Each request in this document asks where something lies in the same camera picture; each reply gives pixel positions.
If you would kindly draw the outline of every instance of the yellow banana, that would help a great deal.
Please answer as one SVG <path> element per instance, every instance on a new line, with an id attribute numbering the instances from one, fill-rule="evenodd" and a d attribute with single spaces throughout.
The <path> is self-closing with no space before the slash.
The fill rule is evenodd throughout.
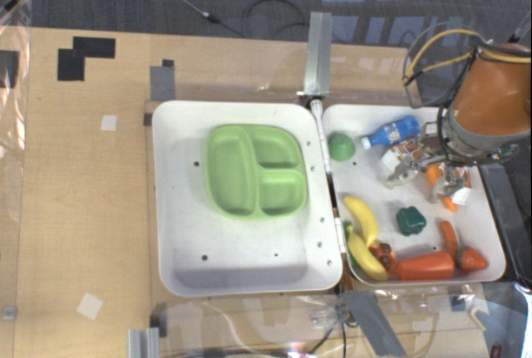
<path id="1" fill-rule="evenodd" d="M 372 210 L 367 204 L 357 197 L 347 195 L 343 198 L 343 202 L 353 215 L 358 219 L 360 228 L 362 230 L 362 237 L 366 243 L 366 248 L 373 245 L 373 242 L 377 239 L 377 221 L 373 215 Z"/>
<path id="2" fill-rule="evenodd" d="M 347 248 L 364 272 L 375 281 L 385 282 L 388 279 L 386 269 L 377 261 L 377 258 L 367 248 L 364 240 L 353 231 L 350 225 L 347 227 Z"/>

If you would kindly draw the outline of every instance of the clear plastic panel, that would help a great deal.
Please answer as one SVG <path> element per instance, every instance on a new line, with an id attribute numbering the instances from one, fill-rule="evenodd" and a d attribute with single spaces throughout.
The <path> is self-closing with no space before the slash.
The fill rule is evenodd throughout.
<path id="1" fill-rule="evenodd" d="M 0 356 L 12 356 L 17 318 L 17 263 L 32 0 L 10 0 L 0 9 Z"/>
<path id="2" fill-rule="evenodd" d="M 323 0 L 322 11 L 332 13 L 333 43 L 383 47 L 381 54 L 375 56 L 368 50 L 367 56 L 361 55 L 355 61 L 349 61 L 341 48 L 336 48 L 329 98 L 402 104 L 408 92 L 407 103 L 415 107 L 437 105 L 464 66 L 461 61 L 435 69 L 412 82 L 405 91 L 401 78 L 406 63 L 426 41 L 445 30 L 462 27 L 478 32 L 486 40 L 507 42 L 526 15 L 496 7 L 397 0 Z M 443 37 L 423 55 L 419 67 L 463 55 L 473 43 L 471 37 L 463 34 Z M 350 63 L 349 69 L 344 68 L 346 63 Z M 344 71 L 355 68 L 356 83 L 352 76 L 342 76 Z"/>
<path id="3" fill-rule="evenodd" d="M 511 283 L 208 298 L 168 302 L 152 322 L 165 358 L 526 356 L 527 302 Z"/>

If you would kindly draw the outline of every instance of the green divided tray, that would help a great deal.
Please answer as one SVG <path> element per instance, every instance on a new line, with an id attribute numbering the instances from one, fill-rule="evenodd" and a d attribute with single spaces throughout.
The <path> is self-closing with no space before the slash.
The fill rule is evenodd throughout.
<path id="1" fill-rule="evenodd" d="M 307 202 L 307 176 L 298 142 L 266 125 L 223 125 L 205 146 L 211 203 L 224 215 L 289 216 Z"/>

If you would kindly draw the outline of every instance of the white tray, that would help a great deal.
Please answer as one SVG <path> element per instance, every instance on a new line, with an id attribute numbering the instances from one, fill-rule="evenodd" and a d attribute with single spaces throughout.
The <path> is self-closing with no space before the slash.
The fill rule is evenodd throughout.
<path id="1" fill-rule="evenodd" d="M 204 144 L 219 125 L 285 129 L 298 141 L 308 201 L 294 215 L 230 218 L 209 201 Z M 299 105 L 169 101 L 153 116 L 160 276 L 182 297 L 321 291 L 342 274 L 316 123 Z"/>
<path id="2" fill-rule="evenodd" d="M 443 283 L 489 282 L 502 276 L 505 271 L 505 255 L 492 217 L 490 205 L 477 168 L 471 169 L 472 190 L 466 206 L 457 206 L 455 213 L 441 203 L 430 204 L 431 187 L 424 174 L 418 174 L 409 184 L 388 189 L 384 182 L 387 170 L 380 162 L 386 151 L 383 145 L 364 150 L 360 138 L 370 135 L 380 126 L 407 115 L 414 115 L 420 125 L 436 120 L 437 109 L 385 105 L 333 105 L 323 115 L 326 135 L 342 132 L 355 140 L 356 154 L 347 162 L 332 161 L 332 173 L 337 193 L 340 216 L 353 221 L 353 216 L 343 204 L 343 196 L 355 195 L 363 199 L 374 212 L 378 227 L 378 239 L 390 243 L 398 259 L 413 257 L 444 248 L 438 230 L 439 222 L 449 220 L 456 230 L 459 246 L 472 246 L 489 263 L 482 271 L 460 272 Z M 416 206 L 426 217 L 427 225 L 420 234 L 403 236 L 397 227 L 396 214 L 402 207 Z M 406 284 L 433 285 L 426 282 L 375 282 L 362 269 L 352 268 L 359 280 L 374 287 L 405 286 Z"/>

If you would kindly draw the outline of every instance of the water bottle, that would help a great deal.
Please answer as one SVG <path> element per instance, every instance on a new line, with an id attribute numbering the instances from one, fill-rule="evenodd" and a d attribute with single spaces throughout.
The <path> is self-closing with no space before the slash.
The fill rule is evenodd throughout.
<path id="1" fill-rule="evenodd" d="M 409 115 L 382 126 L 373 135 L 362 137 L 361 143 L 362 147 L 368 150 L 377 144 L 394 145 L 413 135 L 419 135 L 419 124 L 414 116 Z"/>

